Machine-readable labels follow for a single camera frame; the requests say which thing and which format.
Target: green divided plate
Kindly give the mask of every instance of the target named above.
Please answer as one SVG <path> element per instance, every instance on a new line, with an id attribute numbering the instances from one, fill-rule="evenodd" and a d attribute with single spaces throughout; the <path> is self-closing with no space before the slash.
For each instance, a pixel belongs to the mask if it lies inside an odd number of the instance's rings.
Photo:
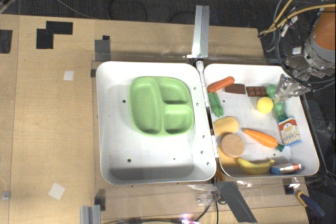
<path id="1" fill-rule="evenodd" d="M 139 77 L 130 88 L 132 122 L 140 133 L 182 134 L 194 126 L 187 85 L 175 78 Z"/>

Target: white tray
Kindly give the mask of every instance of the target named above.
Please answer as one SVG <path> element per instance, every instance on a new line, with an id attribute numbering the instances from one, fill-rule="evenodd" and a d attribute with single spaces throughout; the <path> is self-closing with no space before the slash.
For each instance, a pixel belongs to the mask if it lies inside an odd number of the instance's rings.
<path id="1" fill-rule="evenodd" d="M 140 134 L 132 124 L 129 89 L 135 78 L 185 82 L 195 124 L 184 134 Z M 192 182 L 212 178 L 216 162 L 197 70 L 184 63 L 105 62 L 97 69 L 101 172 L 112 184 Z"/>
<path id="2" fill-rule="evenodd" d="M 281 74 L 283 74 L 282 68 L 276 66 L 212 64 L 204 70 L 207 85 L 228 76 L 233 76 L 235 83 L 244 84 L 247 87 L 276 85 Z M 282 143 L 275 112 L 272 111 L 269 114 L 259 112 L 256 108 L 258 97 L 248 97 L 247 94 L 227 93 L 224 90 L 217 91 L 217 94 L 224 108 L 224 116 L 233 116 L 239 123 L 239 130 L 236 134 L 243 139 L 245 144 L 242 158 L 249 161 L 272 158 L 276 163 L 300 163 L 303 167 L 300 172 L 283 176 L 272 174 L 254 176 L 245 174 L 239 167 L 226 167 L 224 171 L 229 176 L 235 178 L 310 176 L 318 171 L 319 159 L 299 97 L 292 97 L 285 102 L 285 114 L 296 119 L 302 141 L 286 146 L 283 152 L 279 152 L 275 148 L 268 148 L 259 144 L 242 131 L 242 128 L 259 130 L 274 136 L 278 143 Z M 215 121 L 218 118 L 212 113 L 212 119 Z"/>

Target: toothpaste tube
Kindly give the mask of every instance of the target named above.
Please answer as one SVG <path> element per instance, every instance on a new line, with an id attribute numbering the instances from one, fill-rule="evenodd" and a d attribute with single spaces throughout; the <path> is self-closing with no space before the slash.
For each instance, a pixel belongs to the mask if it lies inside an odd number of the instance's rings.
<path id="1" fill-rule="evenodd" d="M 301 164 L 297 163 L 282 163 L 277 165 L 272 165 L 270 172 L 276 175 L 284 175 L 294 173 L 295 171 L 301 170 Z"/>

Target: carrot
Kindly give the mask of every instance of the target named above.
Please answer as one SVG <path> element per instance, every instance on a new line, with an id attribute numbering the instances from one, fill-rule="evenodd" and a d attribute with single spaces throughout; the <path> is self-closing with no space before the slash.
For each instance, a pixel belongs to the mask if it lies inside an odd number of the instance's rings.
<path id="1" fill-rule="evenodd" d="M 225 79 L 219 80 L 219 81 L 209 85 L 208 88 L 207 88 L 207 91 L 214 93 L 214 92 L 220 90 L 221 88 L 229 86 L 233 83 L 235 83 L 235 79 L 233 77 L 227 77 Z"/>
<path id="2" fill-rule="evenodd" d="M 278 142 L 273 136 L 264 134 L 262 132 L 250 130 L 250 129 L 244 129 L 244 132 L 264 146 L 268 146 L 268 147 L 278 146 Z"/>

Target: yellow ball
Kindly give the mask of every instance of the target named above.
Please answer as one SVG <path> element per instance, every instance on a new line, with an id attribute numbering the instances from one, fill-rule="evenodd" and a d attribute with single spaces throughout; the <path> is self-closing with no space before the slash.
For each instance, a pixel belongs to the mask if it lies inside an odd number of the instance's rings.
<path id="1" fill-rule="evenodd" d="M 273 100 L 269 97 L 261 97 L 258 100 L 257 103 L 257 109 L 261 112 L 261 113 L 269 113 L 272 111 L 274 106 Z"/>

